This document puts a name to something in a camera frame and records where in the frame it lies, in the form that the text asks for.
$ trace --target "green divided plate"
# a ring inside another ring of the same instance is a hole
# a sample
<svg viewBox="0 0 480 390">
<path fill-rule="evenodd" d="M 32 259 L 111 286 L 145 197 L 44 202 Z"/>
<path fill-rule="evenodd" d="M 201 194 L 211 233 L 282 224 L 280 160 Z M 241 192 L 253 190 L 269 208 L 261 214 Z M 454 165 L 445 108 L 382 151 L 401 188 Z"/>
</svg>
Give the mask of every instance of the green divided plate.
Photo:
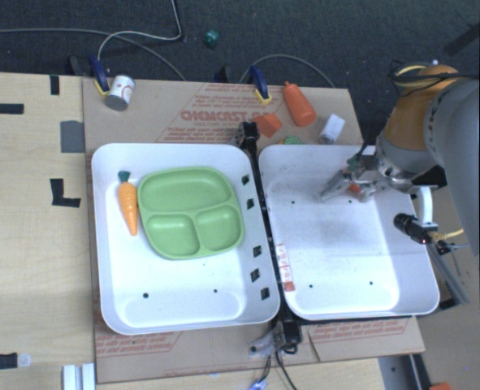
<svg viewBox="0 0 480 390">
<path fill-rule="evenodd" d="M 234 188 L 211 167 L 180 167 L 142 178 L 138 202 L 146 236 L 165 258 L 222 253 L 243 239 Z"/>
</svg>

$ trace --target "dark floor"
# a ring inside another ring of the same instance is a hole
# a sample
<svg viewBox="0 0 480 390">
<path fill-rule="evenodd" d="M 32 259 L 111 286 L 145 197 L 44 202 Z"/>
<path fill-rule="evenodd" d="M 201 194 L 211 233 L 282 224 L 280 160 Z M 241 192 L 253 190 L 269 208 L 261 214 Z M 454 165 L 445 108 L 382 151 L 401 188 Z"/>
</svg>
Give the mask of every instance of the dark floor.
<svg viewBox="0 0 480 390">
<path fill-rule="evenodd" d="M 372 143 L 396 102 L 387 74 L 392 63 L 438 60 L 478 74 L 480 0 L 176 0 L 184 38 L 126 35 L 152 54 L 112 39 L 101 60 L 109 75 L 136 79 L 212 81 L 229 66 L 239 82 L 249 65 L 269 85 L 349 89 L 365 139 Z M 13 32 L 21 28 L 67 28 Z M 122 30 L 173 37 L 170 0 L 0 0 L 0 72 L 71 73 L 68 57 L 90 73 L 104 33 Z M 89 29 L 102 33 L 75 31 Z M 205 34 L 218 33 L 214 48 Z"/>
</svg>

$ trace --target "toy carrot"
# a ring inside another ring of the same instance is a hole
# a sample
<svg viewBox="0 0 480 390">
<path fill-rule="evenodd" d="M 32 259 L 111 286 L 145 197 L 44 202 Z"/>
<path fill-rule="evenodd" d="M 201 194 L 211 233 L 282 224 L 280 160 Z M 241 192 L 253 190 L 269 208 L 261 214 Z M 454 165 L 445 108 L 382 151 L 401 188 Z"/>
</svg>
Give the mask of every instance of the toy carrot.
<svg viewBox="0 0 480 390">
<path fill-rule="evenodd" d="M 117 190 L 117 196 L 129 232 L 132 236 L 135 236 L 138 229 L 139 207 L 136 196 L 136 187 L 128 181 L 129 176 L 130 173 L 127 171 L 119 172 L 120 185 Z"/>
</svg>

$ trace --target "clamp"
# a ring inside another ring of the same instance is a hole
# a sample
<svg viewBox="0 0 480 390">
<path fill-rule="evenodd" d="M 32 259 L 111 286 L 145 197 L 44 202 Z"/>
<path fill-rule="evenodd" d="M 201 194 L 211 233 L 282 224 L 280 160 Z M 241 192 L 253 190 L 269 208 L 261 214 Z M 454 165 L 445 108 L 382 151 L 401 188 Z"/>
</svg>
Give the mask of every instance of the clamp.
<svg viewBox="0 0 480 390">
<path fill-rule="evenodd" d="M 256 67 L 256 65 L 251 65 L 249 68 L 249 74 L 251 82 L 253 80 L 256 85 L 254 93 L 256 94 L 257 99 L 263 105 L 269 104 L 272 101 L 272 96 L 269 94 L 269 89 L 262 72 Z"/>
<path fill-rule="evenodd" d="M 95 55 L 90 55 L 89 62 L 96 78 L 95 84 L 99 93 L 106 95 L 108 91 L 110 91 L 110 86 L 108 85 L 108 79 L 106 78 L 106 73 L 104 72 L 101 61 L 99 61 Z"/>
</svg>

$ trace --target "small orange object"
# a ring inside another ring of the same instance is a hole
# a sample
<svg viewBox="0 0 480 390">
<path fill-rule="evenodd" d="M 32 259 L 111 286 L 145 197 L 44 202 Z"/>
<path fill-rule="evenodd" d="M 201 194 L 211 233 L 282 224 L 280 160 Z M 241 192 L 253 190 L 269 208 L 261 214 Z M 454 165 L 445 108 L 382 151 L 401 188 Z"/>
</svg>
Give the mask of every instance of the small orange object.
<svg viewBox="0 0 480 390">
<path fill-rule="evenodd" d="M 259 132 L 263 136 L 267 136 L 269 139 L 276 133 L 282 126 L 278 116 L 275 113 L 259 115 L 253 118 L 253 122 L 257 123 Z"/>
<path fill-rule="evenodd" d="M 429 387 L 429 390 L 451 390 L 451 386 L 447 383 L 440 383 Z"/>
<path fill-rule="evenodd" d="M 117 190 L 120 210 L 132 236 L 138 231 L 139 206 L 137 201 L 136 187 L 128 181 L 129 172 L 119 172 L 120 185 Z"/>
<path fill-rule="evenodd" d="M 352 191 L 353 193 L 360 193 L 361 192 L 361 187 L 357 184 L 350 184 L 349 185 L 349 189 L 350 191 Z"/>
<path fill-rule="evenodd" d="M 290 114 L 298 126 L 309 126 L 315 121 L 317 113 L 296 84 L 286 81 L 283 96 Z"/>
</svg>

